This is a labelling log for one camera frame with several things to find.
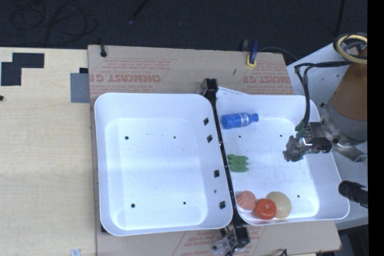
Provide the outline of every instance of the blue clamp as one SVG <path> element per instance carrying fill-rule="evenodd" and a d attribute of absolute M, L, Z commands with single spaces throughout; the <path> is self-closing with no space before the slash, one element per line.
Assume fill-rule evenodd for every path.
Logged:
<path fill-rule="evenodd" d="M 252 48 L 251 48 L 251 53 L 247 56 L 247 65 L 249 67 L 255 67 L 256 66 L 256 54 L 257 54 L 257 48 L 259 44 L 257 41 L 252 42 Z"/>

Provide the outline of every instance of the dark carpet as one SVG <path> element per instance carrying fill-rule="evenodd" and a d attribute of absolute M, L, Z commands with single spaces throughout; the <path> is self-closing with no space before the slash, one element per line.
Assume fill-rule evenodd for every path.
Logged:
<path fill-rule="evenodd" d="M 336 34 L 368 32 L 367 0 L 344 1 L 339 29 L 342 0 L 144 1 L 0 0 L 0 46 L 85 49 L 102 39 L 105 45 L 239 50 L 246 39 L 299 59 Z M 288 53 L 284 58 L 287 65 L 294 61 Z"/>

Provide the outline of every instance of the blue bottle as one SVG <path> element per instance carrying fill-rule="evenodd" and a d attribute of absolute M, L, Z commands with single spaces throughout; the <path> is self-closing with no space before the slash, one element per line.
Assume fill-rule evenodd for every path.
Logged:
<path fill-rule="evenodd" d="M 259 115 L 257 113 L 249 114 L 246 112 L 240 112 L 231 115 L 223 115 L 221 117 L 221 124 L 224 129 L 244 127 L 257 121 L 259 121 Z"/>

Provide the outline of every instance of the cardboard sheet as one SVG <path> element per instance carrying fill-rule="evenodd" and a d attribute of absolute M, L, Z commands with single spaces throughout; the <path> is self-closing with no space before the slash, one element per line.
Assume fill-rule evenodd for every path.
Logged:
<path fill-rule="evenodd" d="M 98 209 L 98 170 L 94 103 L 106 92 L 195 93 L 205 78 L 247 94 L 293 94 L 284 58 L 279 53 L 258 53 L 256 66 L 246 65 L 247 53 L 218 50 L 157 49 L 146 47 L 88 46 L 91 98 L 92 151 L 98 255 L 214 255 L 210 244 L 219 230 L 179 231 L 116 237 L 102 232 Z M 235 255 L 275 255 L 334 251 L 340 238 L 333 221 L 248 226 L 251 242 Z"/>

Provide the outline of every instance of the beige round object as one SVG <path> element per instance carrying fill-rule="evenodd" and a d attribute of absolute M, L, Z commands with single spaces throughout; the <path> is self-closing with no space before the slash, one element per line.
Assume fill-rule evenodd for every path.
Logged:
<path fill-rule="evenodd" d="M 290 202 L 288 196 L 282 192 L 274 191 L 269 193 L 266 198 L 275 202 L 277 208 L 276 218 L 285 219 L 289 216 L 292 211 L 292 203 Z"/>
<path fill-rule="evenodd" d="M 251 212 L 256 204 L 256 196 L 251 191 L 242 191 L 236 196 L 236 202 L 241 209 Z"/>

